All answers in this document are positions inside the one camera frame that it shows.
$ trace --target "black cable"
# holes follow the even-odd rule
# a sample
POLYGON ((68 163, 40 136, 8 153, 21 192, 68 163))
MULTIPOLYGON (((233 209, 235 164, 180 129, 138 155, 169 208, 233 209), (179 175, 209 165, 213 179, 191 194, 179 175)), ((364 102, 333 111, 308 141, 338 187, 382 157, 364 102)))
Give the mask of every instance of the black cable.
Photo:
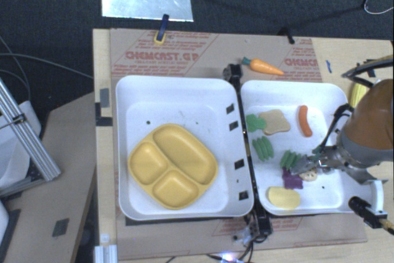
POLYGON ((32 60, 35 60, 35 61, 41 62, 41 63, 47 63, 47 64, 49 64, 49 65, 52 65, 52 66, 55 66, 55 67, 59 67, 59 68, 62 68, 62 69, 64 69, 64 70, 68 70, 68 71, 71 71, 71 72, 73 72, 73 73, 79 74, 79 75, 81 75, 81 76, 83 76, 83 77, 87 77, 87 78, 89 78, 89 79, 93 79, 93 76, 87 75, 87 74, 85 74, 85 73, 83 73, 83 72, 81 72, 81 71, 72 69, 72 68, 70 68, 70 67, 66 67, 66 66, 63 66, 63 65, 61 65, 61 64, 51 62, 50 60, 40 59, 40 58, 38 58, 38 57, 34 57, 34 56, 30 56, 30 55, 25 55, 25 54, 8 54, 8 53, 0 54, 0 57, 12 57, 12 56, 14 56, 14 57, 22 57, 22 58, 24 58, 24 59, 32 59, 32 60))
POLYGON ((166 263, 170 263, 173 259, 175 259, 176 256, 173 256, 172 258, 170 258, 169 260, 166 261, 166 263))
POLYGON ((213 254, 207 254, 207 257, 210 257, 210 258, 213 259, 213 260, 224 261, 224 262, 229 262, 229 263, 231 263, 231 261, 228 261, 228 260, 226 260, 226 259, 224 259, 224 258, 222 258, 222 257, 220 257, 220 256, 215 256, 215 255, 213 255, 213 254))
POLYGON ((251 244, 251 253, 249 255, 249 259, 247 260, 247 263, 251 263, 252 255, 253 255, 253 242, 251 244))
POLYGON ((30 83, 29 83, 29 79, 27 78, 27 75, 25 73, 25 71, 23 70, 23 67, 21 66, 21 64, 19 63, 18 59, 16 58, 16 54, 14 54, 11 50, 11 48, 7 45, 7 43, 5 42, 5 40, 2 38, 2 36, 0 35, 0 41, 3 43, 3 45, 6 47, 7 51, 9 52, 9 54, 3 54, 3 55, 9 55, 12 57, 12 59, 15 61, 15 63, 17 64, 20 72, 23 75, 23 78, 25 79, 25 84, 27 86, 27 93, 28 93, 28 100, 30 100, 31 97, 31 92, 30 92, 30 83))
POLYGON ((259 237, 257 237, 257 238, 254 240, 254 243, 263 243, 266 239, 267 239, 267 236, 262 237, 262 239, 260 239, 259 237))
POLYGON ((20 81, 20 83, 22 83, 23 86, 26 88, 27 92, 29 92, 29 87, 28 87, 27 83, 21 77, 19 77, 18 75, 14 74, 14 73, 12 73, 10 71, 2 70, 2 69, 0 69, 0 73, 5 73, 5 74, 7 74, 9 76, 17 78, 20 81))
POLYGON ((245 252, 242 253, 242 255, 238 258, 238 260, 242 260, 244 257, 247 256, 247 254, 248 254, 249 251, 251 250, 251 244, 252 244, 252 242, 249 244, 249 246, 247 246, 245 252))

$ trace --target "purple toy food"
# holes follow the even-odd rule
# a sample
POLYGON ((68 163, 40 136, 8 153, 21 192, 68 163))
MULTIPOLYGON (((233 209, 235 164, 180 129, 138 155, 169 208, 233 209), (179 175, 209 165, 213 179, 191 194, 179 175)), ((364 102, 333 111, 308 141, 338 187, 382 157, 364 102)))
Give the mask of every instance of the purple toy food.
POLYGON ((282 170, 282 179, 285 188, 303 188, 302 179, 298 175, 293 176, 286 168, 282 168, 282 170))

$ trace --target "blue object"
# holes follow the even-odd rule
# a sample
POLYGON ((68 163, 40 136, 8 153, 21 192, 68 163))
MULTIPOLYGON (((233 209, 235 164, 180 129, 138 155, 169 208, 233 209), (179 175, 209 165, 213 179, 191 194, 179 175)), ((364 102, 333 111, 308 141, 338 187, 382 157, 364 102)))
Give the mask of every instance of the blue object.
POLYGON ((167 14, 163 15, 163 18, 161 20, 161 24, 160 24, 160 29, 159 29, 159 33, 156 37, 156 41, 157 42, 161 42, 163 40, 163 36, 164 33, 166 32, 166 27, 167 27, 167 23, 168 23, 168 19, 170 19, 170 16, 167 14))
POLYGON ((330 62, 329 62, 328 60, 326 60, 326 63, 327 63, 327 68, 328 68, 328 71, 329 71, 330 73, 332 73, 332 71, 331 71, 331 64, 330 64, 330 62))

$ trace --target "white tray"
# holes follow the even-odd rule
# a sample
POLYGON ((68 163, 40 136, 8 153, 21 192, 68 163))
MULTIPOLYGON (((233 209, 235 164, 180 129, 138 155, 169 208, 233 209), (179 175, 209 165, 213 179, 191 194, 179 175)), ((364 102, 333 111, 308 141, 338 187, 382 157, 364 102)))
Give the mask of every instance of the white tray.
MULTIPOLYGON (((261 130, 248 132, 249 145, 262 206, 272 214, 279 216, 352 212, 348 201, 353 196, 371 201, 376 195, 373 185, 360 185, 345 172, 332 171, 323 174, 319 170, 314 182, 303 181, 304 188, 296 189, 300 193, 301 204, 291 210, 273 206, 267 198, 267 189, 271 186, 283 187, 282 170, 279 162, 283 153, 291 149, 294 152, 311 155, 324 139, 336 109, 345 103, 345 94, 337 86, 323 83, 293 83, 281 81, 248 81, 241 89, 244 114, 258 115, 260 112, 280 109, 291 125, 289 132, 279 132, 267 136, 275 152, 274 158, 261 162, 252 146, 252 140, 263 136, 261 130), (304 137, 297 121, 297 109, 308 106, 308 123, 313 131, 309 138, 304 137)), ((346 119, 339 121, 338 127, 346 119)), ((333 145, 336 134, 332 133, 327 145, 333 145)))
POLYGON ((234 217, 253 207, 251 177, 234 88, 221 79, 127 76, 116 86, 119 205, 135 220, 234 217), (230 130, 230 124, 238 127, 230 130), (152 199, 127 171, 132 149, 156 127, 174 123, 189 130, 214 154, 219 170, 193 204, 170 210, 152 199), (243 160, 244 166, 235 168, 243 160), (247 192, 248 198, 240 199, 247 192))

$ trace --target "white bracket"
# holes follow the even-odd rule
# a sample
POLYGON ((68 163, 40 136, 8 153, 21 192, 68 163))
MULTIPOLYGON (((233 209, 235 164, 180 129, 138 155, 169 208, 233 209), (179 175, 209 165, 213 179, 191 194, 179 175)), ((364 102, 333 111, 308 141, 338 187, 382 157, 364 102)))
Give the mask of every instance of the white bracket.
POLYGON ((117 246, 96 246, 94 248, 94 263, 118 263, 117 246))
POLYGON ((369 182, 371 186, 372 192, 372 200, 371 200, 371 207, 367 209, 373 213, 374 215, 387 215, 387 212, 383 210, 383 203, 384 203, 384 191, 383 191, 383 183, 384 180, 372 180, 369 182))

